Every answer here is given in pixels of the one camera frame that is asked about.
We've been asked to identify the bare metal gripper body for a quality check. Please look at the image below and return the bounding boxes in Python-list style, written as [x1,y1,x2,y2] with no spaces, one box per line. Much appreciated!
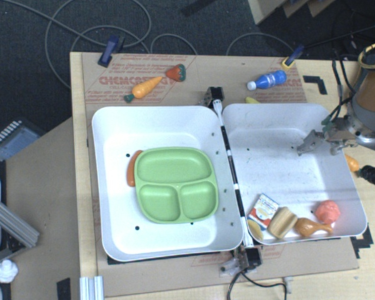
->
[323,117,375,151]

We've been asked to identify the orange rounded toy food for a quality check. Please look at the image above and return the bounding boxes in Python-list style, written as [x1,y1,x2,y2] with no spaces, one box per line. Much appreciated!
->
[344,154,361,173]

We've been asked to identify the white plastic tray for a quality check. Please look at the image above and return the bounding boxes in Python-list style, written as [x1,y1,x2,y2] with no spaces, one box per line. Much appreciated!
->
[221,102,369,246]
[91,105,246,263]

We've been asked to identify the pink lumpy toy food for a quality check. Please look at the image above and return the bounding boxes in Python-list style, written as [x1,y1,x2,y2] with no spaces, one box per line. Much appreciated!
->
[314,199,342,225]

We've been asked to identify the blue bottle with white cap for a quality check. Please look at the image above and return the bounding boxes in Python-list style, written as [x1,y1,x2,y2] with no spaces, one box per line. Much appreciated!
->
[246,69,288,91]

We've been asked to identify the thin black and white rod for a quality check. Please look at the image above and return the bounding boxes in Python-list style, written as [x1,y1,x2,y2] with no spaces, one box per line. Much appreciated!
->
[212,99,254,248]

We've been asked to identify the brown chicken drumstick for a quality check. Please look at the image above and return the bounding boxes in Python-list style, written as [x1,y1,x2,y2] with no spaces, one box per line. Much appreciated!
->
[293,217,334,238]

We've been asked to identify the red and white carton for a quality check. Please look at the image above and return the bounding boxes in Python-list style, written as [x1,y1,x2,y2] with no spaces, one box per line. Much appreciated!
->
[247,193,280,231]

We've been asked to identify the tan bread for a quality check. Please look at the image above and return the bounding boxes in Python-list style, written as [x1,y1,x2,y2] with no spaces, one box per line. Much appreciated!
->
[266,206,299,240]

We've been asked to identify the brown cardboard board, red print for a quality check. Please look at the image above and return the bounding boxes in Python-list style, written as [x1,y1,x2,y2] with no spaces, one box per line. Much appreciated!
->
[81,52,361,298]

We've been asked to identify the green divided plate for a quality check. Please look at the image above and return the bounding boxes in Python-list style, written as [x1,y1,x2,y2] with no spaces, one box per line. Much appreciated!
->
[133,146,220,225]

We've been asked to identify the red strawberry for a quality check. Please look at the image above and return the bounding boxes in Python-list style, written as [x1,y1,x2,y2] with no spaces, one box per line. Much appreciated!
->
[165,63,188,83]

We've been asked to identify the orange carrot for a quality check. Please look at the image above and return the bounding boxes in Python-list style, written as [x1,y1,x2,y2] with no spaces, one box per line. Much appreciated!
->
[123,76,164,104]

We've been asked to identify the orange sausage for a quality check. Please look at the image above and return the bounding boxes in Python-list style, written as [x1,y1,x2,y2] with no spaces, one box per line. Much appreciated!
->
[126,149,144,188]

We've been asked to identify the black block with thin wires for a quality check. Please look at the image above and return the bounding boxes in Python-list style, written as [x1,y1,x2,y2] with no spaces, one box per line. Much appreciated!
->
[233,246,264,272]
[202,86,225,108]

